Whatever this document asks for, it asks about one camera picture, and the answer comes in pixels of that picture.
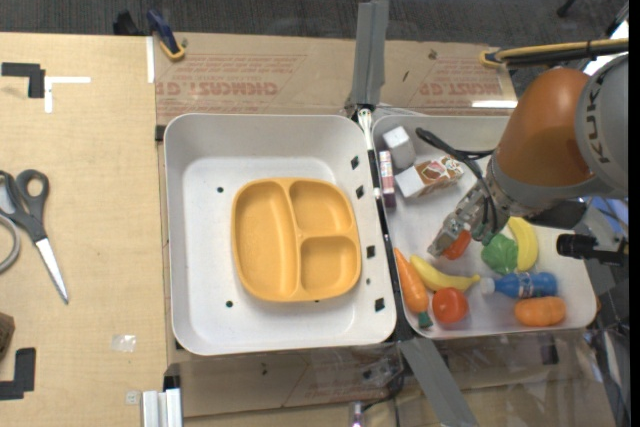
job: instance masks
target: green toy vegetable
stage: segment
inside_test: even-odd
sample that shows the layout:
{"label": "green toy vegetable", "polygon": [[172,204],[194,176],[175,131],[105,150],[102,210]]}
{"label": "green toy vegetable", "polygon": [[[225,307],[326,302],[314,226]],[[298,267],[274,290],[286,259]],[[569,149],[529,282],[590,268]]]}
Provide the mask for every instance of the green toy vegetable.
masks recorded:
{"label": "green toy vegetable", "polygon": [[498,233],[482,249],[482,261],[498,274],[509,274],[518,265],[518,245],[509,237]]}

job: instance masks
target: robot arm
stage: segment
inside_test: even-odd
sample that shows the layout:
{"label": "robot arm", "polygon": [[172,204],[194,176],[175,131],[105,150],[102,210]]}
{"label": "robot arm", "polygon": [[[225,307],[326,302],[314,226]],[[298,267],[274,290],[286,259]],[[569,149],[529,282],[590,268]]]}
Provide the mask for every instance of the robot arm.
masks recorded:
{"label": "robot arm", "polygon": [[561,67],[539,75],[429,253],[440,256],[463,229],[486,245],[511,216],[573,229],[588,207],[568,200],[627,197],[628,61],[618,57],[591,77]]}

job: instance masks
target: scissors blade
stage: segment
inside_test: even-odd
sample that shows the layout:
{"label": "scissors blade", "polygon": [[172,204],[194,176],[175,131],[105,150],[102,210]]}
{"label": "scissors blade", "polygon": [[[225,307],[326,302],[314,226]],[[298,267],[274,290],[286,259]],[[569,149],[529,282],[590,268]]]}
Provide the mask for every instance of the scissors blade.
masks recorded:
{"label": "scissors blade", "polygon": [[58,267],[58,263],[56,262],[56,257],[53,255],[53,249],[51,248],[51,244],[49,243],[49,239],[44,238],[36,242],[36,246],[40,251],[40,256],[44,260],[44,264],[49,271],[49,275],[53,280],[58,293],[62,297],[62,300],[65,304],[69,304],[69,296],[67,295],[67,288],[64,286],[64,281],[62,281],[62,274],[60,273],[60,268]]}

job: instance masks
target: white tray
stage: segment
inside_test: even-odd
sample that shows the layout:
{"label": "white tray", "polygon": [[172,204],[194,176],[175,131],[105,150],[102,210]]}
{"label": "white tray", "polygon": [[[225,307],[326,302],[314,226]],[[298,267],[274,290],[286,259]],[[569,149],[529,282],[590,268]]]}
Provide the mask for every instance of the white tray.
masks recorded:
{"label": "white tray", "polygon": [[[164,140],[172,323],[186,350],[213,356],[357,346],[392,334],[396,308],[384,239],[367,148],[354,122],[328,115],[185,114],[169,123]],[[352,203],[362,272],[342,296],[271,303],[240,283],[231,246],[233,198],[251,180],[286,176],[332,182]]]}
{"label": "white tray", "polygon": [[[415,147],[417,162],[432,159],[444,153],[433,148],[415,134],[416,127],[431,130],[435,135],[454,148],[462,150],[493,149],[498,143],[506,126],[507,117],[455,117],[423,115],[390,115],[380,118],[373,126],[373,142],[377,151],[386,149],[382,135],[402,126],[405,128]],[[488,158],[478,161],[484,170]],[[481,259],[482,245],[472,241],[465,254],[457,260],[445,257],[435,258],[427,253],[427,247],[435,238],[442,221],[462,196],[475,183],[475,177],[465,167],[460,182],[448,189],[435,191],[431,195],[407,199],[396,188],[397,207],[386,209],[390,238],[394,246],[408,258],[417,254],[449,274],[495,277],[494,273]],[[559,234],[566,233],[551,228],[534,227],[538,237],[540,253],[532,272],[548,271],[558,280],[559,295],[567,305],[567,315],[560,324],[544,330],[582,328],[588,325],[596,315],[596,297],[583,261],[558,255],[556,240]],[[447,339],[497,335],[513,332],[536,331],[540,328],[528,328],[518,323],[513,315],[515,301],[500,293],[483,296],[476,283],[467,291],[469,315],[466,319],[449,325],[442,325],[432,316],[434,325],[420,329],[417,317],[405,308],[405,315],[413,329],[428,338]]]}

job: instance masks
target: tool with yellow handle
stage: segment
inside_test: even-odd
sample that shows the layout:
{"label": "tool with yellow handle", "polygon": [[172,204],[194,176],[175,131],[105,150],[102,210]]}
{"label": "tool with yellow handle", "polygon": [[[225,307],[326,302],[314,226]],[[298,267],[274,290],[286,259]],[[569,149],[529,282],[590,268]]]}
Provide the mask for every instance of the tool with yellow handle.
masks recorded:
{"label": "tool with yellow handle", "polygon": [[533,226],[521,217],[510,217],[507,226],[518,244],[518,263],[516,270],[524,272],[531,269],[538,259],[538,237]]}
{"label": "tool with yellow handle", "polygon": [[409,262],[418,271],[418,275],[425,286],[434,292],[447,287],[454,287],[461,292],[465,292],[475,282],[480,281],[479,274],[474,274],[473,276],[445,274],[418,255],[411,255]]}

